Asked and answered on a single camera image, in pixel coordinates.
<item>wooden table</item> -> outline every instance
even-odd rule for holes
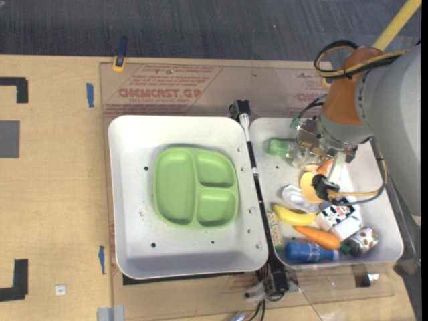
[[[100,63],[111,61],[0,56],[0,76],[25,77],[29,82],[29,102],[24,104],[16,101],[16,87],[0,86],[0,120],[19,120],[20,127],[19,158],[0,158],[0,288],[12,287],[15,260],[28,260],[28,293],[23,300],[0,302],[2,320],[96,320],[99,307],[114,305],[100,103]],[[128,59],[130,63],[169,61]],[[247,65],[245,61],[233,63]],[[87,83],[94,87],[93,108],[88,105]],[[100,247],[104,248],[104,272]],[[265,320],[319,320],[317,313],[325,320],[414,319],[401,277],[392,270],[388,274],[392,296],[314,307],[270,304]],[[60,284],[66,285],[66,294],[56,294]],[[188,284],[197,286],[192,281]],[[167,301],[156,304],[153,308],[167,311]],[[228,320],[231,316],[228,312],[181,320]]]

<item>table top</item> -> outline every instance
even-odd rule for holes
[[[240,60],[129,58],[128,63],[250,66]],[[116,298],[110,257],[108,185],[100,88],[100,64],[112,58],[0,56],[1,77],[25,77],[29,101],[17,103],[15,86],[0,86],[0,120],[19,121],[19,158],[0,158],[0,291],[13,287],[15,261],[28,260],[24,299],[0,302],[8,320],[95,320],[99,307],[122,304]],[[88,103],[93,86],[94,106]],[[267,304],[266,320],[412,320],[414,313],[401,276],[392,269],[383,293],[364,299],[284,306]],[[230,284],[231,278],[209,279]],[[207,298],[201,280],[151,283],[142,294],[152,314],[127,313],[130,320],[229,320],[233,304]],[[209,316],[197,311],[169,312],[177,291],[198,299]],[[129,294],[140,290],[130,287]],[[231,299],[241,298],[234,290]],[[135,296],[129,303],[138,303]],[[243,310],[251,315],[255,306]]]

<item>blue bottle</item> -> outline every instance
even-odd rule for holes
[[[315,243],[288,242],[285,249],[288,260],[302,263],[319,263],[320,261],[337,261],[339,252],[336,249],[323,249]]]

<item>yellow stripe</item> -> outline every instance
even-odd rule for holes
[[[391,20],[387,28],[376,40],[373,47],[384,51],[421,4],[422,0],[407,0],[400,11],[395,15],[394,19]]]

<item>gray square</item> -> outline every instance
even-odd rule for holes
[[[0,120],[0,158],[19,158],[19,121]]]

